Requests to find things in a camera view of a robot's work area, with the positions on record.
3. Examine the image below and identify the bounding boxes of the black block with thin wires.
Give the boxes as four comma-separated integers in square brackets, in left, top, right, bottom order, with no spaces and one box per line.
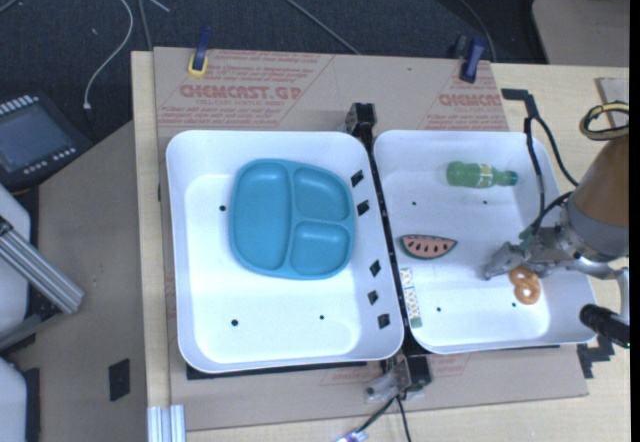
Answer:
[382,354,433,401]
[346,101,377,136]

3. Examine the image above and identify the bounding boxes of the green plastic bottle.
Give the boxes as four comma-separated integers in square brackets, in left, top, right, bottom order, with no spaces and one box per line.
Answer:
[446,160,519,190]

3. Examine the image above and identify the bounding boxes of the orange pretzel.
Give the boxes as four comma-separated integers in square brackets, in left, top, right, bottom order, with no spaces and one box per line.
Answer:
[508,265,542,306]

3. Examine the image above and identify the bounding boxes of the red watermelon slice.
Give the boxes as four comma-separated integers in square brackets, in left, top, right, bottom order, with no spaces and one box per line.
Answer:
[398,234,459,261]

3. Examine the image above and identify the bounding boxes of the brown cardboard board, red print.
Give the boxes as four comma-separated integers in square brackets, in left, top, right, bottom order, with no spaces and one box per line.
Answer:
[152,47,590,432]

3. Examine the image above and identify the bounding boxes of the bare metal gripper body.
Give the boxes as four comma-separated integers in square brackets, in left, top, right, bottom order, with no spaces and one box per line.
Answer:
[515,225,577,278]

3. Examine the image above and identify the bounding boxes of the black cylinder on white bracket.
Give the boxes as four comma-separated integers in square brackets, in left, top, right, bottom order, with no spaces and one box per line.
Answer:
[570,254,630,350]

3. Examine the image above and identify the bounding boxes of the white printed packet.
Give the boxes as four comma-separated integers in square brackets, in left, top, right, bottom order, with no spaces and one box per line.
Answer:
[399,267,424,330]

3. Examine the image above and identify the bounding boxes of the blue divided plate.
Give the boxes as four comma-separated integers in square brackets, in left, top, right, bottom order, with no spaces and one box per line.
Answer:
[228,158,357,281]

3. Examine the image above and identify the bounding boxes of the white plastic tray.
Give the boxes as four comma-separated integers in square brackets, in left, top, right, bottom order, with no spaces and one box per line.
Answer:
[164,129,406,376]
[372,128,599,356]

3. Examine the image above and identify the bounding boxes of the thin black rod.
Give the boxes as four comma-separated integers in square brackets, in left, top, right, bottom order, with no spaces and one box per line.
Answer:
[363,127,410,360]

